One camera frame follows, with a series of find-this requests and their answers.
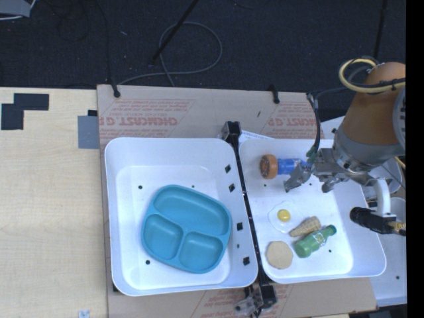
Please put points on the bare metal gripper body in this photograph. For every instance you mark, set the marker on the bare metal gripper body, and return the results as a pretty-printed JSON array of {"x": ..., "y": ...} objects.
[{"x": 331, "y": 167}]

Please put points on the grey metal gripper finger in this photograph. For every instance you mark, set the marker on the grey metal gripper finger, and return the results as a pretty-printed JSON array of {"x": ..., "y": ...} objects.
[
  {"x": 331, "y": 185},
  {"x": 296, "y": 179}
]

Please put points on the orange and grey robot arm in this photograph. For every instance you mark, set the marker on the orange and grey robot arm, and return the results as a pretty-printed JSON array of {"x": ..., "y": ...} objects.
[{"x": 371, "y": 111}]

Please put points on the blue can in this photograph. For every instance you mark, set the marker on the blue can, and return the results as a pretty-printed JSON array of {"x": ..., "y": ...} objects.
[{"x": 288, "y": 166}]

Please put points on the white plastic tray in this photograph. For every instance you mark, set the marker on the white plastic tray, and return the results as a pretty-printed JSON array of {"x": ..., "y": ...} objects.
[
  {"x": 132, "y": 164},
  {"x": 334, "y": 207}
]

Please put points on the white and yellow fried egg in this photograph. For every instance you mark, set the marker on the white and yellow fried egg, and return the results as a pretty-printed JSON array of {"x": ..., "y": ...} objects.
[{"x": 281, "y": 217}]

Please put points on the yellow corn cob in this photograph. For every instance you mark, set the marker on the yellow corn cob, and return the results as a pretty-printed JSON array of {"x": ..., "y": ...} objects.
[{"x": 306, "y": 226}]

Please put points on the thin black rod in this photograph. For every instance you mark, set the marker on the thin black rod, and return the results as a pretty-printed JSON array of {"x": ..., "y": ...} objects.
[{"x": 246, "y": 204}]

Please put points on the green bottle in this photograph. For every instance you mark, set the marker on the green bottle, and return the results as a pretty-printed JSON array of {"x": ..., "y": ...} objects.
[{"x": 311, "y": 243}]

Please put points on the tan round biscuit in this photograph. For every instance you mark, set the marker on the tan round biscuit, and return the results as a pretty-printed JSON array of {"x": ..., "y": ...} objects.
[{"x": 279, "y": 255}]

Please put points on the brown cardboard board red print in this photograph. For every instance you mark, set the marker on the brown cardboard board red print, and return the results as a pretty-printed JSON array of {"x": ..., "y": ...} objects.
[{"x": 198, "y": 111}]

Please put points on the blue divided plate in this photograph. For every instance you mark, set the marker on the blue divided plate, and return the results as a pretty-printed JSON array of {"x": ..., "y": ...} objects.
[{"x": 185, "y": 230}]

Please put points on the black cylinder on white bracket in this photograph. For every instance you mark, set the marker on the black cylinder on white bracket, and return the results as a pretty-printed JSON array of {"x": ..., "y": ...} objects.
[{"x": 364, "y": 218}]

